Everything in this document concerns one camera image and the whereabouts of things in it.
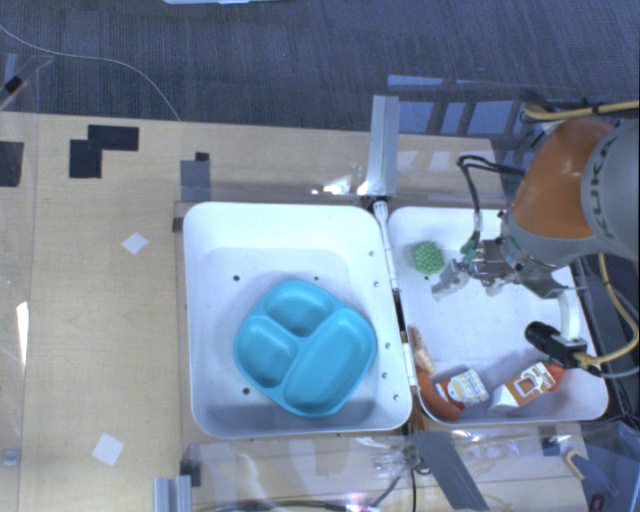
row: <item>blue divided plate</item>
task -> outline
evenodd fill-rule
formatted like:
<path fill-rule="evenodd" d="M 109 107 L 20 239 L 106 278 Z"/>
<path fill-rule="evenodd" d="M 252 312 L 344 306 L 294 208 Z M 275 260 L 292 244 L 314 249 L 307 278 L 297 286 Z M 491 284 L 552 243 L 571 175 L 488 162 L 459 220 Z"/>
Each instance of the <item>blue divided plate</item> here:
<path fill-rule="evenodd" d="M 376 354 L 369 322 L 327 291 L 299 280 L 265 294 L 240 326 L 233 357 L 240 373 L 304 418 L 337 412 Z"/>

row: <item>brown toy sausage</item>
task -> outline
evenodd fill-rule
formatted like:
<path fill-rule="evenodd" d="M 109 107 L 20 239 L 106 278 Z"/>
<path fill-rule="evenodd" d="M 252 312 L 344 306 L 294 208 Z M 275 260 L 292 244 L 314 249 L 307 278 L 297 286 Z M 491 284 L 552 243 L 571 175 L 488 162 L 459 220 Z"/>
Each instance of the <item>brown toy sausage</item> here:
<path fill-rule="evenodd" d="M 422 369 L 416 369 L 416 375 L 418 377 L 418 386 L 420 387 L 420 396 L 429 411 L 443 420 L 458 421 L 461 413 L 460 409 L 438 394 L 429 378 L 429 374 Z"/>

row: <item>wooden surface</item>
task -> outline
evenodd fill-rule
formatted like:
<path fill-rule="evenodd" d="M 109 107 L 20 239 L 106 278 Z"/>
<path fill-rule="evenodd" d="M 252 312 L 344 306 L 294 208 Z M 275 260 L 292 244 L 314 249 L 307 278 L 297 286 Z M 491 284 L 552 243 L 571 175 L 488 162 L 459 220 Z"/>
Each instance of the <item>wooden surface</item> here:
<path fill-rule="evenodd" d="M 69 140 L 86 139 L 92 123 L 139 126 L 139 151 L 103 152 L 101 180 L 69 179 Z M 354 185 L 366 171 L 368 136 L 40 116 L 37 139 L 19 510 L 151 510 L 154 477 L 175 477 L 182 450 L 171 230 L 180 160 L 192 160 L 196 151 L 210 153 L 216 185 L 270 182 L 304 189 L 346 175 L 354 176 Z M 438 154 L 439 165 L 452 164 L 460 149 L 486 151 L 488 144 L 402 137 L 400 151 L 410 154 L 402 157 L 401 187 L 464 197 L 464 180 L 453 167 L 431 165 L 434 152 L 449 153 Z M 485 197 L 499 201 L 496 176 L 479 177 L 478 187 Z M 15 201 L 6 196 L 5 211 Z M 134 233 L 149 241 L 136 255 L 121 246 Z M 103 433 L 124 443 L 113 466 L 92 457 Z M 492 504 L 496 510 L 551 510 L 558 503 L 566 505 L 563 510 L 584 508 L 580 484 L 566 468 L 556 467 L 549 478 L 541 466 L 535 473 L 538 480 L 532 480 L 524 470 L 527 479 L 510 475 L 517 474 L 518 464 L 535 468 L 533 459 L 505 464 L 506 469 L 483 473 L 481 482 L 481 489 L 497 498 Z M 556 458 L 554 464 L 561 462 Z M 267 478 L 271 465 L 269 460 L 258 462 L 256 470 L 268 485 L 284 485 L 274 482 L 273 475 Z M 229 468 L 235 466 L 232 460 Z M 2 485 L 15 489 L 15 474 L 12 478 L 0 474 Z M 250 484 L 243 479 L 241 475 L 238 486 Z M 429 510 L 448 509 L 433 479 L 419 483 L 424 487 L 421 503 Z M 407 510 L 409 495 L 407 486 L 400 486 L 384 510 Z M 10 505 L 2 510 L 11 512 Z"/>

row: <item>white plastic tray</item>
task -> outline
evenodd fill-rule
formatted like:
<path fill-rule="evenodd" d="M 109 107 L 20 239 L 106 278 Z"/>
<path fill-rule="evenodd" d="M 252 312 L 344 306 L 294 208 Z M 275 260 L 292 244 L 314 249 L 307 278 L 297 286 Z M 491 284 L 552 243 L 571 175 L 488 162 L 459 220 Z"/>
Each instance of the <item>white plastic tray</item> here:
<path fill-rule="evenodd" d="M 411 395 L 379 227 L 362 209 L 202 203 L 184 220 L 191 406 L 207 434 L 246 438 L 391 430 Z M 253 389 L 233 361 L 238 328 L 276 284 L 302 279 L 359 311 L 377 354 L 336 414 L 304 419 Z"/>
<path fill-rule="evenodd" d="M 483 220 L 482 238 L 497 237 L 497 211 L 484 211 Z M 481 283 L 473 279 L 463 289 L 436 302 L 430 288 L 437 276 L 425 280 L 414 267 L 411 249 L 420 242 L 433 241 L 443 249 L 445 260 L 460 261 L 459 249 L 472 230 L 473 217 L 468 209 L 407 207 L 395 211 L 389 220 L 407 324 L 420 330 L 440 374 L 461 367 L 473 368 L 491 391 L 544 357 L 526 341 L 524 330 L 534 320 L 559 329 L 560 307 L 558 301 L 539 299 L 518 285 L 507 285 L 497 296 L 488 297 Z M 554 277 L 561 284 L 574 286 L 568 268 L 555 272 Z M 589 341 L 589 352 L 593 353 L 582 311 L 580 321 L 580 335 Z M 592 420 L 605 412 L 607 403 L 604 381 L 575 370 L 565 373 L 555 392 L 542 395 L 507 416 L 490 414 L 486 404 L 478 405 L 465 409 L 455 425 Z"/>

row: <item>green ball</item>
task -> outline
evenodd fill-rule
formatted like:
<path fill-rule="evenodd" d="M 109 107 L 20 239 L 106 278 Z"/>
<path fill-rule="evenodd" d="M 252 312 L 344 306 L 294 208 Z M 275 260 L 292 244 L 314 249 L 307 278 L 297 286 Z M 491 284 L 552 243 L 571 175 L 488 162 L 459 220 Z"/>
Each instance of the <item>green ball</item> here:
<path fill-rule="evenodd" d="M 442 251 L 435 242 L 422 242 L 413 250 L 416 268 L 425 275 L 437 274 L 445 267 Z"/>

